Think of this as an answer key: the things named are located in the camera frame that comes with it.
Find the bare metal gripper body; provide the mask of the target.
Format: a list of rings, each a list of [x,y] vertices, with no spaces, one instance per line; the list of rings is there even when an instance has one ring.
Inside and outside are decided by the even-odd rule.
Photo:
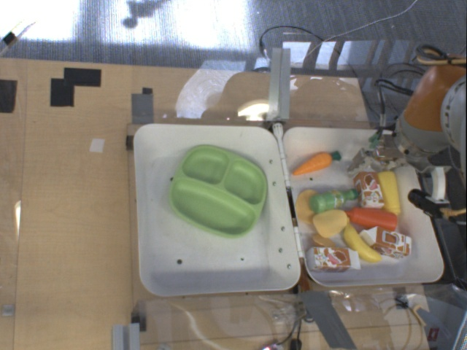
[[[373,135],[369,139],[367,158],[368,164],[370,159],[393,161],[393,169],[406,164],[404,154],[396,146],[394,136],[392,134],[376,133]]]

